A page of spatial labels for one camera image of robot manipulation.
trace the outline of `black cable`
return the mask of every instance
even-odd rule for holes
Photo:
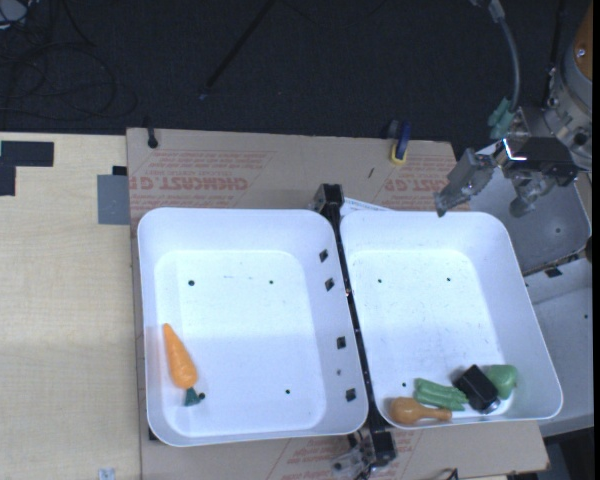
[[[558,10],[556,11],[556,21],[553,29],[553,38],[551,40],[551,53],[549,54],[549,65],[547,66],[547,81],[545,90],[542,96],[541,105],[545,105],[549,99],[551,92],[551,79],[558,65],[558,52],[560,50],[560,42],[562,40],[562,29],[564,18],[566,16],[567,0],[558,0]]]
[[[491,13],[491,17],[500,26],[507,41],[507,47],[511,55],[511,64],[513,70],[513,89],[511,92],[511,100],[509,102],[509,112],[513,113],[518,107],[521,85],[520,55],[518,53],[518,46],[516,45],[516,40],[513,36],[513,32],[511,31],[511,28],[509,27],[505,19],[504,10],[502,9],[499,0],[486,0],[486,2],[482,2],[481,0],[470,1],[472,1],[474,5],[484,6],[486,9],[489,10],[489,12]]]
[[[458,480],[458,468],[454,468],[446,480]]]
[[[507,46],[509,47],[509,53],[511,54],[513,92],[511,94],[511,103],[509,103],[509,111],[515,112],[518,107],[518,100],[520,99],[520,56],[518,54],[515,38],[513,37],[513,33],[511,32],[511,28],[507,24],[507,21],[504,18],[500,18],[498,24],[504,33],[507,40]]]
[[[78,24],[76,23],[76,20],[73,19],[73,14],[71,13],[71,10],[69,10],[69,6],[67,5],[67,1],[66,0],[60,0],[60,2],[62,3],[62,7],[64,8],[64,11],[67,14],[67,17],[69,18],[69,21],[71,22],[71,25],[73,26],[73,29],[84,40],[85,43],[87,43],[90,46],[95,46],[95,44],[87,36],[84,35],[84,33],[82,32],[82,30],[80,29],[80,27],[78,27]]]
[[[48,12],[46,17],[42,17],[41,11],[45,10],[45,7]],[[64,11],[72,28],[80,36],[82,42],[54,42],[52,40],[61,11]],[[51,121],[71,122],[84,121],[92,117],[123,117],[137,107],[138,100],[135,93],[129,87],[119,83],[111,68],[91,51],[95,44],[86,37],[78,26],[69,9],[67,0],[36,0],[34,5],[28,7],[26,19],[23,20],[23,23],[14,23],[9,29],[0,31],[0,39],[3,40],[0,57],[5,59],[4,62],[0,63],[0,79],[2,78],[4,81],[0,84],[0,98],[3,99],[3,103],[0,105],[0,113],[3,114],[2,128],[4,130],[7,130],[7,117],[11,113],[20,113]],[[10,46],[12,51],[14,49],[21,50],[23,42],[27,46],[24,52],[16,55],[9,53]],[[72,83],[68,87],[58,85],[49,76],[50,69],[55,65],[50,54],[57,52],[60,55],[65,55],[67,51],[87,56],[90,62],[95,63],[95,72],[103,78],[95,81]],[[98,90],[98,96],[100,96],[103,88],[109,89],[109,92],[104,94],[104,101],[98,100],[99,104],[95,108],[75,104],[69,100],[70,97],[89,90]],[[117,112],[112,111],[113,104],[123,93],[128,97],[124,108]],[[78,115],[57,117],[46,114],[44,111],[39,112],[22,108],[22,105],[30,98],[37,98],[39,100],[38,104],[41,106],[45,105],[44,100],[46,99],[59,99],[62,104],[71,108]],[[11,104],[15,101],[20,102],[21,108],[16,108]],[[93,102],[94,98],[83,98],[81,101]]]
[[[297,14],[299,14],[300,16],[302,16],[304,19],[306,19],[307,21],[309,21],[310,23],[313,23],[314,25],[317,25],[319,27],[323,27],[326,29],[331,29],[331,30],[344,30],[350,27],[353,27],[355,25],[358,25],[360,23],[363,23],[364,21],[366,21],[367,19],[369,19],[370,17],[372,17],[373,15],[375,15],[380,9],[382,9],[382,7],[384,7],[384,5],[389,1],[389,0],[381,0],[371,11],[369,11],[367,14],[365,14],[362,18],[358,19],[358,20],[354,20],[352,22],[349,22],[345,25],[339,25],[339,26],[335,26],[335,25],[326,25],[324,23],[320,23],[316,20],[314,20],[311,16],[309,16],[306,12],[302,11],[301,9],[299,9],[298,7],[294,6],[293,4],[289,3],[287,0],[280,0],[284,5],[286,5],[287,7],[289,7],[291,10],[293,10],[294,12],[296,12]]]
[[[276,1],[277,0],[267,0],[265,2],[262,9],[260,9],[260,11],[256,15],[256,17],[249,24],[249,26],[242,33],[242,35],[238,38],[238,41],[233,45],[233,48],[231,48],[229,53],[224,57],[224,59],[222,59],[222,62],[220,62],[220,64],[215,69],[213,74],[204,83],[204,85],[200,91],[200,99],[205,99],[207,97],[208,92],[211,89],[211,87],[213,87],[213,85],[216,83],[216,81],[220,77],[220,75],[229,66],[229,64],[236,57],[236,55],[238,55],[238,53],[240,52],[240,49],[247,42],[247,40],[249,39],[251,34],[253,34],[256,31],[256,29],[258,28],[258,25],[262,22],[262,20],[267,15],[267,13],[271,10],[271,8],[276,3]]]

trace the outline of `black object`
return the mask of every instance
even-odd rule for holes
[[[218,80],[220,75],[224,72],[224,70],[227,69],[227,67],[229,66],[231,61],[235,58],[235,56],[238,55],[240,48],[242,48],[244,46],[244,43],[247,42],[247,39],[249,39],[249,37],[251,37],[251,34],[253,34],[255,32],[255,30],[258,28],[258,25],[260,25],[263,18],[266,16],[266,14],[269,12],[271,7],[273,7],[273,4],[275,4],[275,3],[276,3],[276,0],[267,0],[267,2],[264,4],[262,9],[260,9],[260,12],[255,17],[255,19],[251,22],[251,24],[249,25],[247,30],[245,30],[243,32],[243,34],[240,36],[238,41],[236,41],[236,44],[233,46],[233,48],[231,48],[231,50],[229,51],[227,56],[222,60],[220,65],[216,68],[216,70],[213,72],[213,74],[207,79],[207,81],[203,85],[202,89],[200,90],[200,96],[199,96],[199,98],[201,100],[203,100],[207,97],[211,87],[213,87],[213,85],[216,83],[216,81]]]
[[[114,165],[113,167],[111,167],[111,174],[113,176],[126,176],[127,167],[124,165]]]
[[[498,388],[475,364],[456,379],[453,385],[467,395],[471,407],[483,414],[495,411],[500,405]]]
[[[340,267],[344,280],[345,292],[347,294],[347,302],[349,304],[349,313],[356,335],[356,345],[358,346],[358,356],[362,366],[362,375],[369,400],[369,415],[367,417],[367,425],[371,434],[371,442],[373,445],[376,461],[376,466],[385,466],[396,458],[396,448],[393,442],[393,436],[387,430],[387,422],[378,411],[371,385],[371,376],[369,374],[369,363],[362,341],[362,333],[360,332],[360,322],[358,313],[353,300],[353,290],[349,279],[349,269],[347,268],[347,260],[344,254],[344,245],[342,244],[342,236],[340,235],[340,208],[344,204],[344,193],[341,185],[322,184],[318,192],[314,196],[314,209],[325,217],[333,228],[338,246],[338,256],[340,258]]]
[[[451,474],[446,478],[446,480],[458,480],[458,468],[454,468],[451,471]]]
[[[7,165],[52,167],[53,142],[19,142],[3,140],[0,158]]]
[[[576,179],[579,172],[569,148],[557,137],[511,139],[506,145],[500,141],[496,144],[494,156],[503,159],[502,171],[506,178],[513,178],[516,174],[526,176],[528,173],[541,172],[555,177],[558,186],[566,187]]]
[[[558,55],[562,46],[562,32],[564,31],[564,22],[567,16],[567,0],[558,1],[558,10],[556,11],[556,22],[553,29],[553,38],[551,40],[551,54],[549,56],[549,65],[547,66],[547,81],[545,83],[544,95],[541,105],[545,105],[551,94],[551,81],[558,66]]]
[[[144,119],[142,120],[142,127],[147,129],[147,134],[149,135],[147,146],[149,146],[151,149],[156,149],[158,147],[158,139],[156,139],[156,133],[153,129],[153,124],[151,123],[151,118],[149,116],[144,116]]]

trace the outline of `blue clamp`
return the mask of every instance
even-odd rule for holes
[[[400,138],[391,148],[391,161],[401,165],[407,161],[407,144],[411,139],[411,124],[404,121],[400,130]]]

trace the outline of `black tape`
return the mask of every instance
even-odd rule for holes
[[[16,167],[52,167],[53,153],[53,142],[2,141],[0,196],[16,195]]]
[[[126,176],[127,168],[124,165],[114,165],[111,168],[111,174],[114,176]]]

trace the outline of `yellow object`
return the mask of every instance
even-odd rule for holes
[[[407,152],[404,152],[404,158],[397,158],[396,157],[396,149],[397,149],[397,144],[394,144],[393,146],[391,146],[391,161],[396,164],[396,165],[402,165],[403,163],[405,163],[407,161]]]
[[[169,324],[162,326],[162,332],[173,383],[182,389],[193,387],[198,382],[198,371],[184,343]]]
[[[391,402],[389,416],[396,423],[410,425],[422,418],[450,420],[451,411],[449,409],[426,407],[414,398],[400,396]]]

